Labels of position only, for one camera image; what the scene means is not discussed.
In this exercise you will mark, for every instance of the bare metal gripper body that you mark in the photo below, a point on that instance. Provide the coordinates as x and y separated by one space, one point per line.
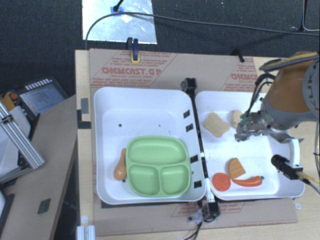
260 124

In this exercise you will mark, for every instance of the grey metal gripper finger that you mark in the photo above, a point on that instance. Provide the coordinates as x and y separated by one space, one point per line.
255 133
240 134

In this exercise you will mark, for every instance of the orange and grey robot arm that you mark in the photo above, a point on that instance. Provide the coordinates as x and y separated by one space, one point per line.
287 91

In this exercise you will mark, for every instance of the pale beige toy bun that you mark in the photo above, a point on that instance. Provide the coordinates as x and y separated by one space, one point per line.
235 119

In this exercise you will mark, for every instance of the white plastic tray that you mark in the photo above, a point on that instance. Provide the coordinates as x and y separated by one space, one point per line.
252 154
140 119

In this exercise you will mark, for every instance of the tan toy bread slice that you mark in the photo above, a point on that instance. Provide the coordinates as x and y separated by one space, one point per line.
216 124

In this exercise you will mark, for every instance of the orange toy waffle piece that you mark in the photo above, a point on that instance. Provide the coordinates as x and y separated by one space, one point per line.
235 169

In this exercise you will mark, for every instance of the thin black and white rod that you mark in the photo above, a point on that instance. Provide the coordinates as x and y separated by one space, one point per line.
198 131

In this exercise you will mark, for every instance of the orange toy carrot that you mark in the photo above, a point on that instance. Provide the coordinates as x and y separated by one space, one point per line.
247 182

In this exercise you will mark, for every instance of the red toy tomato slice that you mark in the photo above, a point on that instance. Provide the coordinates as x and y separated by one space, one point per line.
221 182

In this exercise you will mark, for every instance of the green divided plate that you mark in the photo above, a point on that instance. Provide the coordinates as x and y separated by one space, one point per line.
157 166

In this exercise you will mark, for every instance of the brown cardboard board red print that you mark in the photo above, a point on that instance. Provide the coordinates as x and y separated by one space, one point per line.
160 69

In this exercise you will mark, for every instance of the brown toy chicken drumstick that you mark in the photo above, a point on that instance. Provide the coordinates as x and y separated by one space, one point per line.
120 171

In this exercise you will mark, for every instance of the black cylinder on white bracket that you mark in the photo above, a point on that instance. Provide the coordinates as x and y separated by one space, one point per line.
285 166

